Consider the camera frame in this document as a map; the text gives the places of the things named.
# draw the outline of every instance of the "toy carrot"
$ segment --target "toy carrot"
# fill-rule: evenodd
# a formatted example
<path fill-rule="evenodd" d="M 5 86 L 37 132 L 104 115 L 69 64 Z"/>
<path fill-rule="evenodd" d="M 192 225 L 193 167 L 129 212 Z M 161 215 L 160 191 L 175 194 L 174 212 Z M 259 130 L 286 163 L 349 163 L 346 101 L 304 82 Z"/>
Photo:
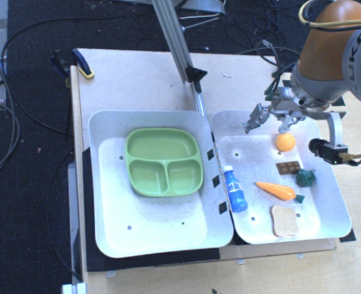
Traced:
<path fill-rule="evenodd" d="M 299 203 L 302 203 L 304 199 L 304 196 L 296 195 L 295 190 L 289 186 L 259 181 L 256 182 L 256 185 L 282 200 L 296 199 Z"/>

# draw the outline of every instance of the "black floor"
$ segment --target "black floor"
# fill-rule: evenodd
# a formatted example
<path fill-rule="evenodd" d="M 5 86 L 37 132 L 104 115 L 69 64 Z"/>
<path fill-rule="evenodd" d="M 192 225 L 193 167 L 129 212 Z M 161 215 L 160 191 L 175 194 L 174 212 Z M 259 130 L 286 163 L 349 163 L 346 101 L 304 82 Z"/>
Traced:
<path fill-rule="evenodd" d="M 265 39 L 299 52 L 308 34 L 297 19 L 305 1 L 228 0 L 226 16 L 186 31 L 188 47 L 191 52 L 236 54 Z M 67 164 L 72 154 L 61 160 L 72 147 L 72 137 L 64 133 L 70 92 L 52 68 L 51 55 L 59 49 L 71 63 L 73 48 L 168 48 L 152 7 L 116 1 L 9 0 L 8 33 L 13 38 L 7 49 L 7 77 L 21 135 L 0 171 L 0 293 L 59 293 L 72 275 L 51 244 L 47 206 L 55 247 L 69 265 Z M 282 65 L 298 58 L 293 51 L 279 56 Z M 11 127 L 11 117 L 0 111 L 0 160 L 9 147 Z"/>

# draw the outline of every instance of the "green divided plate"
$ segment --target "green divided plate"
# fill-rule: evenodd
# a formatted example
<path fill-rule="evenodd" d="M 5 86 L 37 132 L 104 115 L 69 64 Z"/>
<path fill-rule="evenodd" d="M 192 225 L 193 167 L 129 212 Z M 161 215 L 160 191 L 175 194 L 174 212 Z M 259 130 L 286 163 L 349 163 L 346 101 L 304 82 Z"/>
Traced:
<path fill-rule="evenodd" d="M 143 196 L 174 197 L 196 192 L 203 183 L 198 144 L 181 129 L 137 129 L 126 139 L 132 188 Z"/>

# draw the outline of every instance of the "blue bottle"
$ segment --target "blue bottle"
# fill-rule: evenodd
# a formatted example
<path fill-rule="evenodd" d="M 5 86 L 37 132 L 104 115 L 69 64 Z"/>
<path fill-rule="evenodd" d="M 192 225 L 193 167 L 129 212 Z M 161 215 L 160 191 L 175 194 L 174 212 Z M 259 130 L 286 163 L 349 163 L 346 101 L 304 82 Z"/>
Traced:
<path fill-rule="evenodd" d="M 230 208 L 233 213 L 239 213 L 247 209 L 248 204 L 244 198 L 244 192 L 237 178 L 234 177 L 234 168 L 226 165 L 223 169 L 225 185 L 228 191 Z"/>

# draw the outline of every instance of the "orange fruit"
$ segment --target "orange fruit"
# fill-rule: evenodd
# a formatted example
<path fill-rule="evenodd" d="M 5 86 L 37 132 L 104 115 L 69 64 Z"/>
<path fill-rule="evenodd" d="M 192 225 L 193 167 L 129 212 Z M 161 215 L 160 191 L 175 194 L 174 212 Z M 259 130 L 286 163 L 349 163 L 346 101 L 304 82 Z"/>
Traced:
<path fill-rule="evenodd" d="M 278 135 L 276 144 L 280 151 L 290 151 L 295 148 L 296 139 L 291 133 L 286 132 Z"/>

